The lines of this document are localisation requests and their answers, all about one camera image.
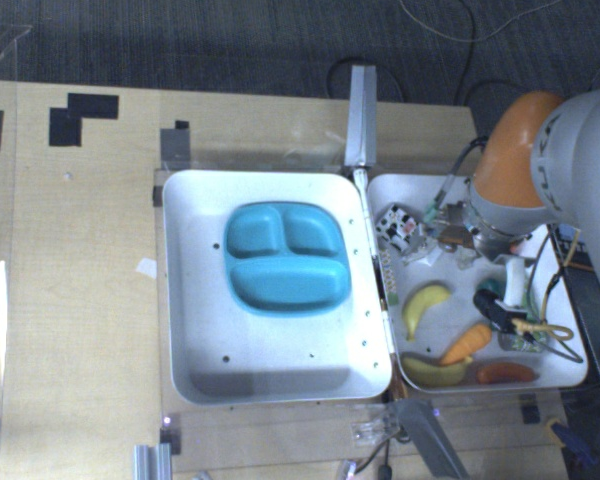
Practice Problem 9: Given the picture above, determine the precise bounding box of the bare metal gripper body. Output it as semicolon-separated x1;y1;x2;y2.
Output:
432;201;527;264

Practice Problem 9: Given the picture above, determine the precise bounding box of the black and white cow-print carton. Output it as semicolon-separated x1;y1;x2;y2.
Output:
374;203;424;255

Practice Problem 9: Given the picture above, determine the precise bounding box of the white patterned packet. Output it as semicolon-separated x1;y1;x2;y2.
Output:
377;250;401;309

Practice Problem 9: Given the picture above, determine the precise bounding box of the yellow banana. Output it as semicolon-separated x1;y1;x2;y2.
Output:
402;282;453;342
401;353;474;388

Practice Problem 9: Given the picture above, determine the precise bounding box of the white plastic tray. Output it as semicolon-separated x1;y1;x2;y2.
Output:
367;173;590;394
162;169;394;407

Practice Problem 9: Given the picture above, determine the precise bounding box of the orange carrot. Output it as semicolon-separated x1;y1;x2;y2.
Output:
439;322;494;367

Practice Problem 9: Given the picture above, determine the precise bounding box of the blue divided plate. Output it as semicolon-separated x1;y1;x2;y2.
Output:
223;201;352;317

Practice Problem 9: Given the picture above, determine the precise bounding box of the red sausage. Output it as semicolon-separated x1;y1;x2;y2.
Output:
476;362;537;385

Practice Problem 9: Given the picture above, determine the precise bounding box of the black cylinder on white bracket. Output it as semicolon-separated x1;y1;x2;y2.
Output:
472;255;531;335

